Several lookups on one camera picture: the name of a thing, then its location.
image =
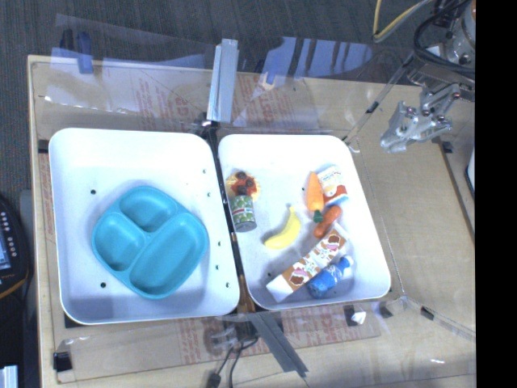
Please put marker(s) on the blue bottle white cap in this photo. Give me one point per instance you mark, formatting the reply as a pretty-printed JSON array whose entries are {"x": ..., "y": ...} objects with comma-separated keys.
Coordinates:
[{"x": 327, "y": 279}]

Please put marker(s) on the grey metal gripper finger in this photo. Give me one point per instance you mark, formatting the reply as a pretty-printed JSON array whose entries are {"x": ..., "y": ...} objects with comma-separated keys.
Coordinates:
[
  {"x": 434, "y": 115},
  {"x": 402, "y": 129}
]

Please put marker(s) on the green label small can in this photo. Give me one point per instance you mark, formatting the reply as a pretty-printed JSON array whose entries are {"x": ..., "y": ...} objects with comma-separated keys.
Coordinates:
[{"x": 243, "y": 213}]

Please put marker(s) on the long white brown printed box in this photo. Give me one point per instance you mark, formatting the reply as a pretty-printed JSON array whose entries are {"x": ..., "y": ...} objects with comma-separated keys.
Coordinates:
[{"x": 309, "y": 267}]

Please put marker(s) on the orange brown sausage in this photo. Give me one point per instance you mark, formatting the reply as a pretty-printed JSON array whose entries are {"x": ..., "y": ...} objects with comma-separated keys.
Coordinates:
[{"x": 328, "y": 220}]

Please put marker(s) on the yellow pizza slice dark toppings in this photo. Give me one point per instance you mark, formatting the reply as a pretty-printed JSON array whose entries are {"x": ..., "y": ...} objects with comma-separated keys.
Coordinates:
[{"x": 242, "y": 184}]

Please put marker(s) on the white plastic tray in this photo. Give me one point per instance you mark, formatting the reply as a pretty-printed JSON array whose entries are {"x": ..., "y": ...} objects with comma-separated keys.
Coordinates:
[
  {"x": 278, "y": 160},
  {"x": 121, "y": 156}
]

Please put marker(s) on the orange carrot green stem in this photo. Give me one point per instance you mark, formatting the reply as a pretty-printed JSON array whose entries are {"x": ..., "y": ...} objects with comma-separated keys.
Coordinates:
[{"x": 314, "y": 194}]

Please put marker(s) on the brown cardboard board red print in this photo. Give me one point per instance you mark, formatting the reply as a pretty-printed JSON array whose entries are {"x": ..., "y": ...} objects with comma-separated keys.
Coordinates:
[{"x": 121, "y": 346}]

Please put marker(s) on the white red yellow small carton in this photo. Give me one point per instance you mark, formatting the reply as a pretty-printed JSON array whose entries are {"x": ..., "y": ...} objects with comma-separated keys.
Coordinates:
[{"x": 333, "y": 184}]

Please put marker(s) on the blue divided plate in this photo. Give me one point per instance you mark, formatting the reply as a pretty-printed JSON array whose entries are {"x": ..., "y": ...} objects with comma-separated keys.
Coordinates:
[{"x": 161, "y": 257}]

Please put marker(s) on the small white plastic piece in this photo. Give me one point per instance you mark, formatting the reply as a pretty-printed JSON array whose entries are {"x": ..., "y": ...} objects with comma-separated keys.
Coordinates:
[{"x": 358, "y": 318}]

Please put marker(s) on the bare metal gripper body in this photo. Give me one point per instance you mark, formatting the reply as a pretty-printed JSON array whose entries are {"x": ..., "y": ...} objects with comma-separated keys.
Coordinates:
[{"x": 464, "y": 55}]

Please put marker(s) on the yellow banana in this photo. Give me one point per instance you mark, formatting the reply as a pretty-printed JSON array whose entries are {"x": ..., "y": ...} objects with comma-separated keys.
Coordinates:
[{"x": 284, "y": 234}]

